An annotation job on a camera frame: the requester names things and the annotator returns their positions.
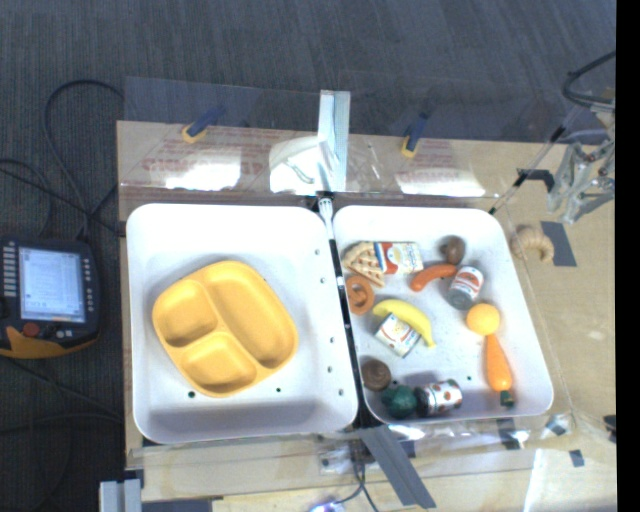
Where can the tan croissant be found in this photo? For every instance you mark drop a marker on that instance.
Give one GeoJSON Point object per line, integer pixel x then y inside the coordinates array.
{"type": "Point", "coordinates": [535, 240]}

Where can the green broccoli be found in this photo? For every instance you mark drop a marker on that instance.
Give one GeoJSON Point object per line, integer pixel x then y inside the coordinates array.
{"type": "Point", "coordinates": [400, 401]}

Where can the orange sausage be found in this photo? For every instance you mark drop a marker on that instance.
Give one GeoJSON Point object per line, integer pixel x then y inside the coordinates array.
{"type": "Point", "coordinates": [432, 275]}

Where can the white plastic tray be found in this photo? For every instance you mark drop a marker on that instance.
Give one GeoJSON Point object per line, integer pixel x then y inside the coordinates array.
{"type": "Point", "coordinates": [165, 230]}
{"type": "Point", "coordinates": [450, 350]}

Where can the white can with red dots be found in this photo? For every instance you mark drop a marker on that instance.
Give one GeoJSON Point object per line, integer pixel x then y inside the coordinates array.
{"type": "Point", "coordinates": [442, 397]}

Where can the yellow banana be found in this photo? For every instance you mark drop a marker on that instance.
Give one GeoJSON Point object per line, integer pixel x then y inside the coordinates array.
{"type": "Point", "coordinates": [407, 312]}

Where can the orange doughnut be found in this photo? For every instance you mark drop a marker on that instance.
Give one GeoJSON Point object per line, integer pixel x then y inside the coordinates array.
{"type": "Point", "coordinates": [353, 300]}

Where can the orange carrot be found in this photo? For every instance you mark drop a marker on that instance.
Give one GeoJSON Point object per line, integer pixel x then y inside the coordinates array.
{"type": "Point", "coordinates": [497, 367]}

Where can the yellow lemon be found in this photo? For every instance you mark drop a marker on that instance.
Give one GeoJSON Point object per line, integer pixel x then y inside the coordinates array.
{"type": "Point", "coordinates": [483, 318]}

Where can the brown mushroom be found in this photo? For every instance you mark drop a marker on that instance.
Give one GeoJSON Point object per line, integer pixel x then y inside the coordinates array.
{"type": "Point", "coordinates": [453, 248]}

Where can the red and white can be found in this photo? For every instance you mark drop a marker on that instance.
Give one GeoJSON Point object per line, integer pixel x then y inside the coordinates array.
{"type": "Point", "coordinates": [466, 287]}

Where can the brown cardboard board red print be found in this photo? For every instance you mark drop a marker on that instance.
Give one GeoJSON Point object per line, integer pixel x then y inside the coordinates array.
{"type": "Point", "coordinates": [575, 310]}

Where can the tan pizza slice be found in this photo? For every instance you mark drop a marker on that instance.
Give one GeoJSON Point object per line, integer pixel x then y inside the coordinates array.
{"type": "Point", "coordinates": [365, 262]}

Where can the brown biscuit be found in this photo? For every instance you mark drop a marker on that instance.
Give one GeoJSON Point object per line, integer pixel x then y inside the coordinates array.
{"type": "Point", "coordinates": [376, 375]}

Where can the white and orange carton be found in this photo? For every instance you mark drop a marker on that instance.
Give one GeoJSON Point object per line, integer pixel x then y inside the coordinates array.
{"type": "Point", "coordinates": [400, 257]}

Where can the white carton with orange print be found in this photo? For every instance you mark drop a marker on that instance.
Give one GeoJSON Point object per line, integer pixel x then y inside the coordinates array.
{"type": "Point", "coordinates": [397, 336]}

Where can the yellow divided plate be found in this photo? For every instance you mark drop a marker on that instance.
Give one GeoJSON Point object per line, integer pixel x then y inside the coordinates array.
{"type": "Point", "coordinates": [235, 295]}

